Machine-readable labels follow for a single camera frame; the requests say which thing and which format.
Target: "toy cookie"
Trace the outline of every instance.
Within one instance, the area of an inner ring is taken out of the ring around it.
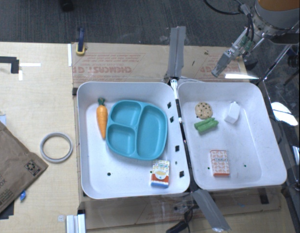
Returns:
[[[198,103],[195,106],[195,113],[200,119],[212,117],[213,114],[211,106],[206,102]]]

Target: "gray carpet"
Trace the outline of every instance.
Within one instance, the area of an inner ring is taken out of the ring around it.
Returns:
[[[187,27],[186,45],[230,47],[247,23],[244,15],[222,15],[203,0],[72,0],[75,9],[63,12],[59,0],[0,0],[0,41],[70,43],[78,28],[86,42],[168,45],[170,28]],[[252,7],[255,0],[240,0]],[[228,0],[209,0],[218,9],[237,11]],[[250,56],[258,63],[250,71],[262,77],[282,46],[264,41]],[[265,83],[273,100],[299,117],[299,76],[284,58]],[[289,144],[298,145],[288,128]]]

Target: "tape roll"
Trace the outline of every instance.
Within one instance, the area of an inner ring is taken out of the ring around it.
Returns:
[[[64,157],[59,158],[59,159],[54,159],[54,158],[48,157],[48,156],[45,154],[44,149],[43,149],[45,142],[46,142],[47,140],[49,140],[51,137],[56,137],[56,136],[59,136],[59,137],[64,138],[64,139],[67,140],[67,142],[69,143],[69,152],[68,152],[68,154],[66,154]],[[54,132],[54,133],[50,133],[50,134],[46,135],[46,136],[42,139],[42,141],[41,141],[41,143],[40,143],[40,152],[41,152],[41,154],[42,154],[42,157],[43,157],[44,159],[46,159],[47,161],[52,162],[52,163],[61,163],[61,162],[65,161],[65,160],[68,159],[69,156],[72,154],[72,151],[73,151],[73,143],[72,143],[70,137],[67,136],[67,135],[64,134],[64,133],[61,133],[61,132]]]

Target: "blue divided plate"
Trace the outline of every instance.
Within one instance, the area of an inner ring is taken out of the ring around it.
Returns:
[[[111,108],[106,142],[115,153],[154,160],[163,153],[166,139],[167,117],[160,108],[135,100],[121,100]]]

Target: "small carton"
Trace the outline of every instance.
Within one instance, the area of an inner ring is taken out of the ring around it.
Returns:
[[[169,185],[169,161],[154,160],[151,175],[151,185],[168,187]]]
[[[230,170],[227,159],[227,151],[212,150],[210,151],[210,159],[213,176],[229,176]]]

